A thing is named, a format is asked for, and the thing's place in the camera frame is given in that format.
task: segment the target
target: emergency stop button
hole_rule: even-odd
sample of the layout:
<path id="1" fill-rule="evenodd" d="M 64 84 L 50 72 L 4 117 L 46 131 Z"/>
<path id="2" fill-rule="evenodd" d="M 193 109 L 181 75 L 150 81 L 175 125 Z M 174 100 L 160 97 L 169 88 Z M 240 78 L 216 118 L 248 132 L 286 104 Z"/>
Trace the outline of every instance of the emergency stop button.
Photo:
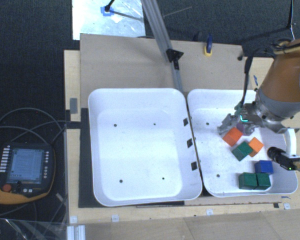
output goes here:
<path id="1" fill-rule="evenodd" d="M 12 189 L 12 186 L 10 184 L 4 184 L 2 187 L 3 192 L 10 192 Z"/>

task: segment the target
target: green cube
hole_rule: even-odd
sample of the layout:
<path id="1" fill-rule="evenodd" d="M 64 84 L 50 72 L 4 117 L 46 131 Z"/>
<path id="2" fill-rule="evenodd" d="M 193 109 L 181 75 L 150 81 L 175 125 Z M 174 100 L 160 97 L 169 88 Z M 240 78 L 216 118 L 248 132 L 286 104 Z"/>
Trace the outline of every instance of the green cube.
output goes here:
<path id="1" fill-rule="evenodd" d="M 258 186 L 256 190 L 266 190 L 271 187 L 270 177 L 268 173 L 256 173 L 256 181 Z"/>
<path id="2" fill-rule="evenodd" d="M 240 145 L 238 145 L 234 150 L 232 150 L 232 154 L 241 161 L 244 159 L 247 155 L 252 153 L 253 149 L 249 146 L 247 142 L 242 142 Z"/>
<path id="3" fill-rule="evenodd" d="M 239 176 L 239 189 L 254 190 L 258 186 L 255 173 L 244 172 Z"/>

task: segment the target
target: blue cube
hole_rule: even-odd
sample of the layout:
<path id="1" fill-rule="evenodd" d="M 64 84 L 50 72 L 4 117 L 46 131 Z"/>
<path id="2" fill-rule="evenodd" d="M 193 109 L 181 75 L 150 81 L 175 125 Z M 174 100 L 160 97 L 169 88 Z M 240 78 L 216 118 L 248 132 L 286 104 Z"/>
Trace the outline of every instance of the blue cube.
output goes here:
<path id="1" fill-rule="evenodd" d="M 254 164 L 254 169 L 256 174 L 273 174 L 274 168 L 272 166 L 272 161 L 268 160 L 260 160 L 259 162 Z"/>

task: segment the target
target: orange block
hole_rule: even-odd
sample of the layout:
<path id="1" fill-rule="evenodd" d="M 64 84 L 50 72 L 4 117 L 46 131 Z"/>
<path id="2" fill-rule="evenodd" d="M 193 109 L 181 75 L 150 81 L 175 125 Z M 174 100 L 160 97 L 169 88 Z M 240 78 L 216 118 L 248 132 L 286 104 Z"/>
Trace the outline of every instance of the orange block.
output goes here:
<path id="1" fill-rule="evenodd" d="M 237 143 L 242 135 L 243 133 L 241 131 L 239 131 L 236 127 L 233 127 L 223 136 L 222 139 L 232 147 Z"/>
<path id="2" fill-rule="evenodd" d="M 252 158 L 264 147 L 264 145 L 256 137 L 253 137 L 253 139 L 249 142 L 249 146 L 253 149 L 252 153 L 249 154 Z"/>

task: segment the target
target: empty white tray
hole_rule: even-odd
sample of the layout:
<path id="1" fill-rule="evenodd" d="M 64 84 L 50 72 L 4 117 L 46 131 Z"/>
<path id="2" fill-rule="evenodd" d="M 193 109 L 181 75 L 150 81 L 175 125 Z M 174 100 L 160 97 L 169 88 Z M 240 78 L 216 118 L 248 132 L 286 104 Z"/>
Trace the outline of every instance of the empty white tray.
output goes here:
<path id="1" fill-rule="evenodd" d="M 171 88 L 88 98 L 93 192 L 104 206 L 191 200 L 202 191 L 185 97 Z"/>
<path id="2" fill-rule="evenodd" d="M 243 172 L 254 173 L 254 164 L 259 160 L 271 160 L 268 148 L 274 146 L 286 150 L 283 134 L 276 134 L 267 128 L 257 128 L 251 136 L 242 136 L 238 141 L 249 142 L 253 137 L 259 139 L 264 147 L 254 157 L 249 155 L 238 161 L 230 147 L 217 132 L 227 114 L 234 114 L 234 107 L 241 100 L 242 90 L 195 89 L 188 97 L 195 144 L 200 160 L 203 183 L 207 191 L 216 197 L 248 196 L 260 194 L 291 194 L 298 188 L 294 171 L 287 171 L 272 162 L 273 174 L 271 187 L 267 190 L 239 189 L 239 175 Z M 255 100 L 256 93 L 248 90 L 246 103 Z"/>

